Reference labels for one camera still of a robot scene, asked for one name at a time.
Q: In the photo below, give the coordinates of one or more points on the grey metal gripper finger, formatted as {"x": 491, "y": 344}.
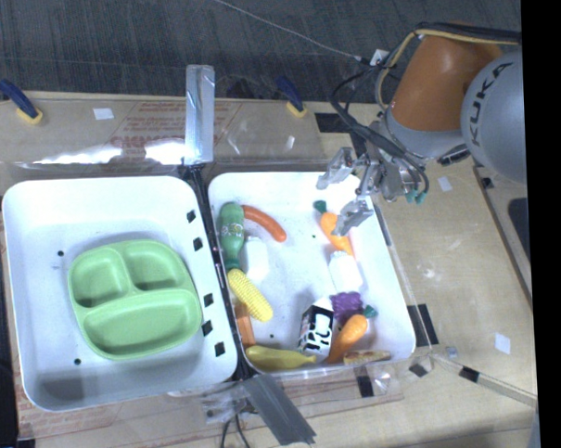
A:
{"x": 336, "y": 167}
{"x": 353, "y": 215}

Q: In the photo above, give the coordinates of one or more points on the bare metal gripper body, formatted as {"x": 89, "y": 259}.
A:
{"x": 390, "y": 176}

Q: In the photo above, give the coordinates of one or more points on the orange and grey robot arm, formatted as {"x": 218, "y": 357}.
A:
{"x": 441, "y": 86}

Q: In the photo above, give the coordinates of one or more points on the orange carrot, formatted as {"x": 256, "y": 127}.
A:
{"x": 328, "y": 222}
{"x": 350, "y": 333}

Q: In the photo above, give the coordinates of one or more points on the white plastic bottle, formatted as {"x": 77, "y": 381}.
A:
{"x": 256, "y": 259}
{"x": 345, "y": 271}

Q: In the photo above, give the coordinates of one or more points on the white plastic tray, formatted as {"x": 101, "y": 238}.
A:
{"x": 301, "y": 264}
{"x": 39, "y": 219}

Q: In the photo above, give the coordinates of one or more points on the orange sausage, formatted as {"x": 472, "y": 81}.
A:
{"x": 266, "y": 221}

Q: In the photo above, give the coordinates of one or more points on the purple grapes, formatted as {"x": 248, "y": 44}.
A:
{"x": 346, "y": 306}

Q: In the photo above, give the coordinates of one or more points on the black and white carton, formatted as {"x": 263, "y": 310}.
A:
{"x": 318, "y": 330}

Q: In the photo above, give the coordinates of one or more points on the green bottle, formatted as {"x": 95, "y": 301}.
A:
{"x": 231, "y": 230}

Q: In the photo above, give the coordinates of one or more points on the yellow corn cob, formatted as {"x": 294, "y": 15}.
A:
{"x": 249, "y": 295}

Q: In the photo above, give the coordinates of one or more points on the yellow pizza slice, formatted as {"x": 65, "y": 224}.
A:
{"x": 367, "y": 356}

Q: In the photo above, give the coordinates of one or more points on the orange stick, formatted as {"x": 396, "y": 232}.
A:
{"x": 244, "y": 329}

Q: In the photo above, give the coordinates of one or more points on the yellow banana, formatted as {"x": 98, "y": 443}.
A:
{"x": 277, "y": 359}

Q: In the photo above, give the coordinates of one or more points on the green divided plate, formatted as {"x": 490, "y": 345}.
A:
{"x": 136, "y": 317}

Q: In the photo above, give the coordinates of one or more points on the black cylinder on white bracket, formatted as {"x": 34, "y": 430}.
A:
{"x": 454, "y": 156}

